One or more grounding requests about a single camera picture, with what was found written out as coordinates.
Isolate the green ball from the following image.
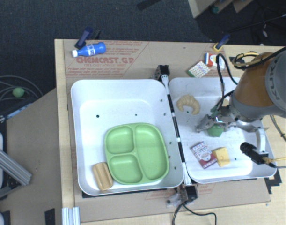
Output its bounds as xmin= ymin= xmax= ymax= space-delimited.
xmin=12 ymin=87 xmax=25 ymax=98

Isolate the blue bottle with white cap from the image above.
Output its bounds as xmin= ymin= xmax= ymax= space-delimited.
xmin=72 ymin=42 xmax=107 ymax=58

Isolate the beige toy croissant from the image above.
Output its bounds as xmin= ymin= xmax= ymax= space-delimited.
xmin=176 ymin=94 xmax=201 ymax=115

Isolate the thin black and white rod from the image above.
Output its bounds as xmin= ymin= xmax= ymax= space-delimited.
xmin=161 ymin=75 xmax=190 ymax=185

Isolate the white plastic tray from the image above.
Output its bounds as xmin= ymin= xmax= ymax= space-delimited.
xmin=70 ymin=79 xmax=184 ymax=196
xmin=168 ymin=77 xmax=278 ymax=184

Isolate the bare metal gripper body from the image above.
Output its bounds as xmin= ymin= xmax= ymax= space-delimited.
xmin=214 ymin=106 xmax=242 ymax=127

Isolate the red and white packet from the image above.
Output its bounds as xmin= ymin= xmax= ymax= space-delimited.
xmin=190 ymin=141 xmax=218 ymax=169

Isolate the tan toy bread bun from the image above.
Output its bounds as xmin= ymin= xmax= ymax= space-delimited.
xmin=92 ymin=162 xmax=114 ymax=191

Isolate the black cylinder on white bracket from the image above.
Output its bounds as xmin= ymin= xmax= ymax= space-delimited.
xmin=235 ymin=120 xmax=270 ymax=165

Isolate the red and white carton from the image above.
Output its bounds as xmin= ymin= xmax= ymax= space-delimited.
xmin=204 ymin=52 xmax=226 ymax=70

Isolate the green divided plate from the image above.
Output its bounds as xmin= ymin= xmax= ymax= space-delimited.
xmin=104 ymin=122 xmax=170 ymax=186

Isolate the yellow toy cheese wedge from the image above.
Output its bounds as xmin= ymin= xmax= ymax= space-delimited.
xmin=211 ymin=147 xmax=231 ymax=168

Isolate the green toy pepper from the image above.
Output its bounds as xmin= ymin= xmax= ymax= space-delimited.
xmin=206 ymin=124 xmax=225 ymax=138

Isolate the brown cardboard board red print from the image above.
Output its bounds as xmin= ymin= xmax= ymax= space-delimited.
xmin=63 ymin=40 xmax=272 ymax=223

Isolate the white multicoloured dotted packet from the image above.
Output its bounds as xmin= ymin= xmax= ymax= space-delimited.
xmin=186 ymin=60 xmax=211 ymax=78

